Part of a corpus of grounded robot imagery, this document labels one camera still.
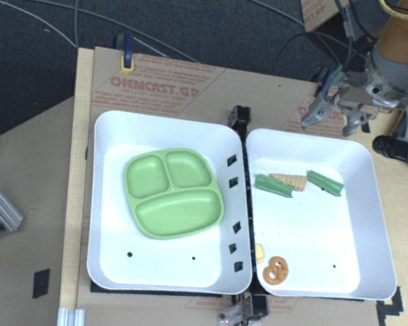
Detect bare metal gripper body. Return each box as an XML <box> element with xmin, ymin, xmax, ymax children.
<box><xmin>334</xmin><ymin>61</ymin><xmax>408</xmax><ymax>120</ymax></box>

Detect green celery stick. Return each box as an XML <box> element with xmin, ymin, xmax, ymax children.
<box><xmin>253</xmin><ymin>172</ymin><xmax>296</xmax><ymax>200</ymax></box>
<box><xmin>304</xmin><ymin>169</ymin><xmax>346</xmax><ymax>198</ymax></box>

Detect tan waffle cone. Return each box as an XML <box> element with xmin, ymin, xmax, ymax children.
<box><xmin>267</xmin><ymin>171</ymin><xmax>308</xmax><ymax>193</ymax></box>

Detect white plastic tray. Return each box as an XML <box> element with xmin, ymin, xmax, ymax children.
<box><xmin>74</xmin><ymin>107</ymin><xmax>271</xmax><ymax>307</ymax></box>
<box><xmin>227</xmin><ymin>125</ymin><xmax>408</xmax><ymax>311</ymax></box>

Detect brown cardboard board red print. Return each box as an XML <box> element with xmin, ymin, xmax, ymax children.
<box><xmin>60</xmin><ymin>45</ymin><xmax>408</xmax><ymax>326</ymax></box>

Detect yellow corn piece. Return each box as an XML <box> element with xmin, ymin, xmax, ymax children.
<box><xmin>252</xmin><ymin>242</ymin><xmax>268</xmax><ymax>266</ymax></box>

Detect brown pretzel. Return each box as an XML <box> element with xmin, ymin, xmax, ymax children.
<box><xmin>261</xmin><ymin>254</ymin><xmax>291</xmax><ymax>288</ymax></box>

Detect green divided plate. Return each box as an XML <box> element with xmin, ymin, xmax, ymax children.
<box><xmin>116</xmin><ymin>141</ymin><xmax>232</xmax><ymax>248</ymax></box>

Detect black cylinder on white bracket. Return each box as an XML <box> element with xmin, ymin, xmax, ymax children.
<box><xmin>370</xmin><ymin>95</ymin><xmax>408</xmax><ymax>162</ymax></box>

